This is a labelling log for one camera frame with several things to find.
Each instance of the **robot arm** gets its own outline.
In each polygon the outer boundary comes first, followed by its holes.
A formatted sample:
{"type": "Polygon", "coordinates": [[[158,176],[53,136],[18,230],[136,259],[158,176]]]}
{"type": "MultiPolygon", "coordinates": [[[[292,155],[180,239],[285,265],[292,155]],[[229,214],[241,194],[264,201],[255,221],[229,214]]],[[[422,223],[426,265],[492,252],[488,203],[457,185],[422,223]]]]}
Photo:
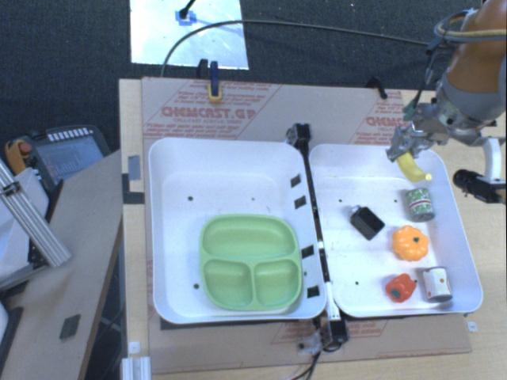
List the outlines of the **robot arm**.
{"type": "Polygon", "coordinates": [[[486,155],[484,176],[460,171],[455,184],[488,203],[505,203],[505,182],[499,180],[499,147],[505,138],[486,138],[481,130],[505,112],[506,14],[507,0],[487,0],[477,10],[455,14],[436,25],[440,40],[459,45],[436,88],[436,97],[431,103],[417,104],[416,99],[405,108],[404,120],[410,125],[396,128],[387,150],[389,159],[398,163],[409,180],[429,180],[431,176],[417,167],[414,158],[452,138],[468,146],[482,146],[486,155]],[[457,21],[463,21],[461,30],[450,31],[450,24],[457,21]]]}

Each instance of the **cardboard sheet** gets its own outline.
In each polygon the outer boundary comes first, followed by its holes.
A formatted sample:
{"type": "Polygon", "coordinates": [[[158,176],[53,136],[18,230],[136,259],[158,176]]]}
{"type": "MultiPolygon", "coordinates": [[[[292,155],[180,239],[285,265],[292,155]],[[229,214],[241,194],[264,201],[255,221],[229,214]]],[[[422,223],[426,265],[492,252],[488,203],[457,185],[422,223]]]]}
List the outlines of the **cardboard sheet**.
{"type": "MultiPolygon", "coordinates": [[[[222,82],[223,100],[210,103],[207,82],[143,79],[144,156],[162,137],[283,141],[294,123],[309,123],[319,143],[387,146],[402,124],[402,93],[384,101],[373,89],[222,82]]],[[[150,227],[149,199],[145,204],[150,227]]],[[[308,363],[298,343],[311,321],[243,325],[171,325],[153,307],[151,232],[147,228],[149,355],[156,374],[308,363]]],[[[350,340],[322,361],[380,359],[469,352],[459,314],[349,321],[350,340]]]]}

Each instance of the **yellow object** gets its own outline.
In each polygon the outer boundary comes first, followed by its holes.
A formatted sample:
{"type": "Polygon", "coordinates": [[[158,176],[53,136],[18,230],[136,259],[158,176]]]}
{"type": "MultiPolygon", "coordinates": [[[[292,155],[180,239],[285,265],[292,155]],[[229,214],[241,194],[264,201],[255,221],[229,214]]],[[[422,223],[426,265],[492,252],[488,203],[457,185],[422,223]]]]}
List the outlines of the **yellow object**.
{"type": "Polygon", "coordinates": [[[213,103],[216,103],[220,100],[222,100],[222,88],[219,86],[219,94],[218,96],[213,96],[213,93],[212,93],[212,85],[211,83],[208,85],[208,99],[213,102],[213,103]]]}
{"type": "Polygon", "coordinates": [[[396,163],[400,170],[403,172],[405,177],[412,181],[421,181],[421,180],[431,180],[431,174],[424,173],[422,169],[415,164],[414,158],[410,152],[405,152],[403,155],[400,155],[396,158],[396,163]]]}
{"type": "Polygon", "coordinates": [[[23,154],[21,153],[21,150],[19,147],[23,142],[24,141],[21,141],[21,140],[17,140],[16,142],[12,142],[12,144],[10,144],[10,142],[8,142],[6,144],[6,148],[5,148],[7,163],[9,163],[9,167],[15,175],[21,173],[23,170],[26,169],[26,165],[23,160],[23,154]]]}
{"type": "Polygon", "coordinates": [[[420,230],[405,225],[393,233],[393,251],[403,260],[416,261],[428,253],[428,237],[420,230]]]}

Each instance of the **screen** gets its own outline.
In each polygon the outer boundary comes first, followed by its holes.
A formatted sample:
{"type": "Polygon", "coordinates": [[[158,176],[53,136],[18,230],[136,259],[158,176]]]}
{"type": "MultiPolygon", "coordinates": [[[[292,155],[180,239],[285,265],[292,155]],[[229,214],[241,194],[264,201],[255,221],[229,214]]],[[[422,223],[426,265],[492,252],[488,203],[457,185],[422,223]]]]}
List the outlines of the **screen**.
{"type": "Polygon", "coordinates": [[[104,157],[91,136],[38,146],[37,151],[54,184],[74,176],[104,157]]]}

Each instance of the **wooden table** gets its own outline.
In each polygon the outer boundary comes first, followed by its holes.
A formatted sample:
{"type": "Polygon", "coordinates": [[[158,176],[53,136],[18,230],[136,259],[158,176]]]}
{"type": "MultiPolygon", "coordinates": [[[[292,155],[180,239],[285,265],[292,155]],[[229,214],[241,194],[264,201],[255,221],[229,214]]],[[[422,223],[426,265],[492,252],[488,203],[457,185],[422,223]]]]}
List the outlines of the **wooden table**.
{"type": "Polygon", "coordinates": [[[5,300],[23,313],[2,380],[85,377],[120,247],[121,212],[119,152],[64,182],[50,225],[72,258],[5,300]],[[75,334],[61,336],[73,317],[75,334]]]}
{"type": "MultiPolygon", "coordinates": [[[[139,80],[120,81],[120,118],[122,173],[128,173],[128,155],[142,153],[142,88],[139,80]]],[[[414,92],[402,92],[407,102],[414,92]]],[[[423,99],[429,100],[431,94],[423,99]]],[[[498,120],[492,135],[505,135],[505,115],[498,120]]],[[[482,149],[468,148],[457,142],[433,147],[447,167],[450,178],[458,169],[483,173],[482,149]]],[[[505,146],[502,148],[505,179],[505,146]]],[[[130,182],[132,192],[143,192],[143,180],[130,182]]],[[[482,306],[468,321],[477,326],[470,332],[472,353],[458,355],[419,356],[401,359],[376,359],[318,364],[314,379],[475,379],[504,378],[507,375],[507,304],[505,281],[505,206],[484,204],[453,186],[459,213],[484,291],[482,306]]],[[[127,297],[128,341],[139,341],[139,352],[131,357],[149,355],[147,327],[147,268],[144,209],[135,204],[124,206],[124,243],[127,297]]],[[[157,380],[173,379],[289,379],[306,366],[282,366],[214,370],[205,372],[153,375],[157,380]]]]}

